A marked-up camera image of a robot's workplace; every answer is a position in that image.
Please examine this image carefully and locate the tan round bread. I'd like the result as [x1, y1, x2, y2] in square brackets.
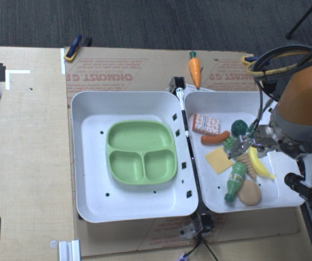
[237, 179, 263, 207]

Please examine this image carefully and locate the black cylinder on white bracket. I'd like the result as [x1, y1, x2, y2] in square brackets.
[284, 152, 312, 204]

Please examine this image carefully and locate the orange and white carton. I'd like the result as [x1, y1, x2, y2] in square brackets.
[191, 113, 221, 136]

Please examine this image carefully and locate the green bottle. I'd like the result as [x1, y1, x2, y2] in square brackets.
[224, 161, 247, 203]

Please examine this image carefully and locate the green divided plate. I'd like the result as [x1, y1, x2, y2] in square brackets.
[105, 120, 179, 185]

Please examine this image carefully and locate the yellow banana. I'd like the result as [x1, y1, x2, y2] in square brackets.
[247, 145, 276, 181]

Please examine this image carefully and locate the orange sausage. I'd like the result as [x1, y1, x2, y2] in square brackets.
[200, 130, 231, 146]

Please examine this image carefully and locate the white plastic tray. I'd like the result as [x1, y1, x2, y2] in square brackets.
[71, 91, 199, 223]
[184, 91, 307, 214]

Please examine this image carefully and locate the dark green broccoli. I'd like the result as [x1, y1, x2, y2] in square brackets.
[230, 119, 249, 139]

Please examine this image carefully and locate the thin black and white rod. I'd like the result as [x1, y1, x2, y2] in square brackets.
[176, 88, 209, 215]

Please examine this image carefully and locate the small light green vegetable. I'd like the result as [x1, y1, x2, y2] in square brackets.
[222, 136, 237, 151]

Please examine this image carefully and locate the yellow cheese slice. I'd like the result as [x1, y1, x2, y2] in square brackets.
[204, 146, 234, 176]

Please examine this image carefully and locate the beige waffle cone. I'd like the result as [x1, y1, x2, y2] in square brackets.
[235, 152, 258, 181]

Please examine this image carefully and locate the orange carrot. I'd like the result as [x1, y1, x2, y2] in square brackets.
[188, 51, 202, 90]

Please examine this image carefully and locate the brown cardboard board red print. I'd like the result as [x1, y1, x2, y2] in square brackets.
[64, 47, 301, 258]

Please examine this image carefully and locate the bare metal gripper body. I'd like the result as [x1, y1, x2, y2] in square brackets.
[249, 125, 312, 159]

